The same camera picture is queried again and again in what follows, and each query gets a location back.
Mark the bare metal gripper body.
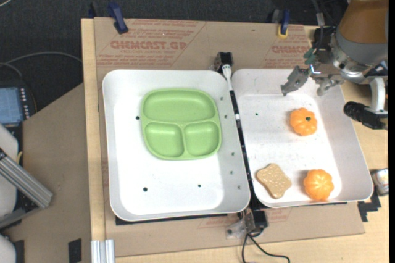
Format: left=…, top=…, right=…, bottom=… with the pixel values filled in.
left=307, top=47, right=388, bottom=84

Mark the orange toy pumpkin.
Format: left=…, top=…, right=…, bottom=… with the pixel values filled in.
left=289, top=107, right=318, bottom=137
left=302, top=169, right=335, bottom=202

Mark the white plastic tray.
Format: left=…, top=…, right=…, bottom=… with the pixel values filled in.
left=101, top=69, right=251, bottom=222
left=230, top=68, right=375, bottom=209

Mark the thin black and white rod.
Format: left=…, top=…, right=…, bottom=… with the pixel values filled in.
left=221, top=65, right=256, bottom=211

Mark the beige toy bread slice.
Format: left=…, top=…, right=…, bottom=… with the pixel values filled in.
left=256, top=163, right=293, bottom=200

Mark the brown cardboard board red print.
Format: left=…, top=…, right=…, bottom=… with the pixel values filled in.
left=93, top=17, right=367, bottom=258

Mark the green divided plate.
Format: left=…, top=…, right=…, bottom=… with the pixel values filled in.
left=141, top=88, right=223, bottom=161

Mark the black cylinder on white bracket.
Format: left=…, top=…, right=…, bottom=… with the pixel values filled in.
left=343, top=78, right=389, bottom=132

